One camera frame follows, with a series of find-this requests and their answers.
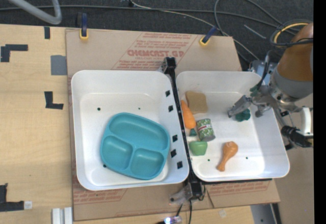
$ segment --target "table surface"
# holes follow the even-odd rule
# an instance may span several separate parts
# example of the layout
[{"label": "table surface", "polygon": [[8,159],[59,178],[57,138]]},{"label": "table surface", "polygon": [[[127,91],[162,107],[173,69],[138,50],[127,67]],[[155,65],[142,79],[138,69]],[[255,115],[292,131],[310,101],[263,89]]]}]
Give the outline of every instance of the table surface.
[{"label": "table surface", "polygon": [[[66,55],[65,28],[0,25],[0,45],[28,44],[0,63],[0,184],[7,201],[32,201],[31,210],[0,212],[0,223],[51,223],[53,208],[72,207],[68,89],[66,75],[51,75],[50,57]],[[45,91],[60,109],[45,109]],[[196,210],[192,223],[253,224],[250,206]],[[83,221],[81,223],[156,223],[168,214]],[[188,220],[189,212],[180,213]]]}]

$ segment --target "blue plate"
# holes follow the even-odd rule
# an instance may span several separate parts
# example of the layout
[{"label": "blue plate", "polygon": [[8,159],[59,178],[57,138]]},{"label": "blue plate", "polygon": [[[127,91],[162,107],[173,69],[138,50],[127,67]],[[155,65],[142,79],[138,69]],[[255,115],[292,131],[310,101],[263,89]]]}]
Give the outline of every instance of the blue plate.
[{"label": "blue plate", "polygon": [[150,180],[163,170],[169,149],[169,133],[160,124],[134,114],[119,113],[106,126],[100,155],[109,169]]}]

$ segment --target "toy drumstick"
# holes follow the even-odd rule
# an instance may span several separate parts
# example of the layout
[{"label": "toy drumstick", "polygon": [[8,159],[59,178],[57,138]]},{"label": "toy drumstick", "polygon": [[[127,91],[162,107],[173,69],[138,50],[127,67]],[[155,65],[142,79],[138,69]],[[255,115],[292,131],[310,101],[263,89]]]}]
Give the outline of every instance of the toy drumstick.
[{"label": "toy drumstick", "polygon": [[223,157],[217,169],[224,172],[226,162],[233,157],[238,151],[238,145],[235,142],[227,142],[223,146]]}]

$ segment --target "blue clamp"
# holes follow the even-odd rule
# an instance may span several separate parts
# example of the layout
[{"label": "blue clamp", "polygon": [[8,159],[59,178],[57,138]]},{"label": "blue clamp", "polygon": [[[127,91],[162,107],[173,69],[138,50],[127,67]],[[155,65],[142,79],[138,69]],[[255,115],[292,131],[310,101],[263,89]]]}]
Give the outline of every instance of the blue clamp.
[{"label": "blue clamp", "polygon": [[218,30],[216,26],[212,27],[206,36],[202,37],[199,41],[201,46],[206,46],[209,42],[210,37]]},{"label": "blue clamp", "polygon": [[87,31],[87,14],[82,13],[81,14],[81,29],[79,31],[79,37],[82,40],[87,40],[88,39],[88,31]]}]

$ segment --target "white tray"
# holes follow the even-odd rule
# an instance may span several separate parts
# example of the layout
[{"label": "white tray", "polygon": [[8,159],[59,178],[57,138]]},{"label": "white tray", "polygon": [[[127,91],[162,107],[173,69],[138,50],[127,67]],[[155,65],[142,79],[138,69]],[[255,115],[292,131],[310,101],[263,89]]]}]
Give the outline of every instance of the white tray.
[{"label": "white tray", "polygon": [[[172,86],[166,75],[157,71],[85,70],[74,74],[71,89],[77,177],[84,188],[162,185],[187,178],[188,160]],[[102,135],[110,118],[122,112],[155,121],[170,134],[167,162],[152,180],[127,177],[103,166],[99,150]]]},{"label": "white tray", "polygon": [[[259,80],[253,72],[187,71],[177,76],[179,99],[186,100],[186,91],[206,95],[208,111],[195,114],[195,119],[210,118],[216,138],[208,142],[206,154],[191,155],[194,173],[203,181],[236,181],[284,177],[289,161],[273,110],[255,117],[257,107],[250,107],[248,121],[237,122],[227,111]],[[187,141],[196,141],[186,130]],[[226,164],[224,172],[216,169],[225,142],[238,144],[238,152]]]}]

